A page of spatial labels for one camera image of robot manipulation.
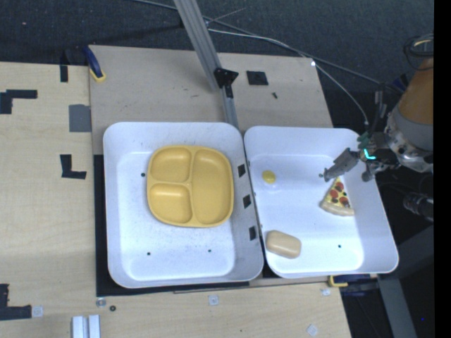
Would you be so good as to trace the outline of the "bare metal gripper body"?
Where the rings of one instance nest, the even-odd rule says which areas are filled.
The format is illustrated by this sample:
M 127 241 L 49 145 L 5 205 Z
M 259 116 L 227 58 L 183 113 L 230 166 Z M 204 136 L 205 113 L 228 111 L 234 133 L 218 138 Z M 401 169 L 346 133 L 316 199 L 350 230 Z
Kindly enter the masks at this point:
M 418 173 L 433 172 L 433 126 L 408 118 L 388 118 L 382 132 L 371 126 L 359 137 L 359 157 L 367 173 L 401 166 Z

